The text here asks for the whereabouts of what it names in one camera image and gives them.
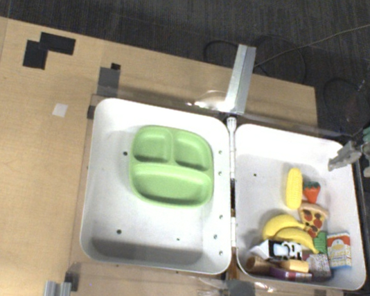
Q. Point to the red strawberry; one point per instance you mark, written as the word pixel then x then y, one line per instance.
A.
pixel 311 193

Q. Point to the yellow corn cob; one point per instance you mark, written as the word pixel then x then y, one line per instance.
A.
pixel 294 188

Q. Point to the pizza slice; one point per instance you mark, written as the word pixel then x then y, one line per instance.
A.
pixel 312 216

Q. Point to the white plastic tray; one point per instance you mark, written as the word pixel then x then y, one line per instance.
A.
pixel 267 157
pixel 143 228

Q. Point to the green ridged block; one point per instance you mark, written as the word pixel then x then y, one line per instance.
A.
pixel 322 242

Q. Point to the orange and white carton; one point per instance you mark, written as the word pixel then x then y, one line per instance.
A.
pixel 339 252

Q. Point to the yellow banana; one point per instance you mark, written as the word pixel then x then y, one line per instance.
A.
pixel 280 226

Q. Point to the black and white carton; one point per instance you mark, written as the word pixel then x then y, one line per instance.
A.
pixel 285 249

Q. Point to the pink sprinkled cube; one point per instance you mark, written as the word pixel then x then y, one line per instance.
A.
pixel 320 265

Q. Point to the yellow cheese block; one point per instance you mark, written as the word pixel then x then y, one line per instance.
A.
pixel 293 265

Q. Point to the white packet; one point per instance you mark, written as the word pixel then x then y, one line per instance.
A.
pixel 259 251

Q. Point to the purple box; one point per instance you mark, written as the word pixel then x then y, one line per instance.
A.
pixel 290 275

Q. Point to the brown ice cream cone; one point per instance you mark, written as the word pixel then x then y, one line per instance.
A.
pixel 256 264

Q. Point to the green divided plate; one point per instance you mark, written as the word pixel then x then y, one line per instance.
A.
pixel 168 183

